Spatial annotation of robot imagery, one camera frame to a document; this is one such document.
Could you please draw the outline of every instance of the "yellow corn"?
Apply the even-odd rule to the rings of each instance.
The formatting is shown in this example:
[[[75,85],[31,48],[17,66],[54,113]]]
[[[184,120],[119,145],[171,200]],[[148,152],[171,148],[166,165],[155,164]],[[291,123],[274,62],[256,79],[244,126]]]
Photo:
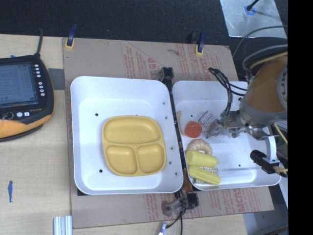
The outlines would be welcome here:
[[[187,151],[185,158],[191,166],[214,167],[219,163],[216,157],[196,150]]]
[[[188,173],[189,176],[208,184],[218,185],[221,182],[221,178],[218,175],[197,166],[189,166]]]

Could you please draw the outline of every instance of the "yellow plate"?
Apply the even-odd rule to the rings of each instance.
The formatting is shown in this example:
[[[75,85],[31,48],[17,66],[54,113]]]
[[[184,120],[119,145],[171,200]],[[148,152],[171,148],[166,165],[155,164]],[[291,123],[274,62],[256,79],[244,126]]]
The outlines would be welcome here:
[[[102,145],[108,167],[120,176],[158,173],[166,163],[162,131],[150,117],[109,118],[102,126]]]

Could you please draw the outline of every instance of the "toy tomato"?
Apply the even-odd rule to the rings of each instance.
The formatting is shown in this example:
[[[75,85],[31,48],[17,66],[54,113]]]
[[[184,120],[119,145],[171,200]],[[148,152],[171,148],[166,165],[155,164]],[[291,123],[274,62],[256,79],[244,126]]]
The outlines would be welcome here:
[[[185,134],[190,138],[196,138],[200,136],[202,131],[202,126],[195,121],[189,121],[185,128]]]

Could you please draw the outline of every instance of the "cardboard sheet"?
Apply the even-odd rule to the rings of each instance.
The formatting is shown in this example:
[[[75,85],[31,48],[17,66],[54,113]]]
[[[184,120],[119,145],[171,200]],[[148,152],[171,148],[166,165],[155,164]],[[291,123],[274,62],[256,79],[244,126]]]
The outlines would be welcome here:
[[[172,67],[174,82],[215,80],[208,68],[220,69],[230,81],[238,81],[228,47],[204,46],[203,56],[195,55],[196,45],[150,43],[99,39],[76,39],[73,49],[63,48],[67,109],[70,194],[74,228],[173,220],[162,213],[163,201],[174,194],[83,195],[74,181],[70,85],[78,76],[106,76],[155,79],[162,67]],[[183,218],[229,215],[273,210],[268,187],[197,192],[199,206]]]

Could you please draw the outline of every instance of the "table surface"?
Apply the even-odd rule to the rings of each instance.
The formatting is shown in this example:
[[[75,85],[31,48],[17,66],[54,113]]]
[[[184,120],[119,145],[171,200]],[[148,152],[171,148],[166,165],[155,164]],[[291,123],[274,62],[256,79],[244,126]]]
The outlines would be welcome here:
[[[38,36],[0,35],[0,58],[32,55]],[[63,69],[61,37],[44,37],[41,59]],[[71,215],[64,90],[55,91],[55,114],[43,127],[14,141],[0,142],[0,234],[51,235],[53,217]],[[12,202],[8,185],[13,182]],[[160,222],[74,229],[83,234],[156,234]],[[180,233],[180,222],[166,230]],[[245,235],[242,214],[183,220],[183,234]]]

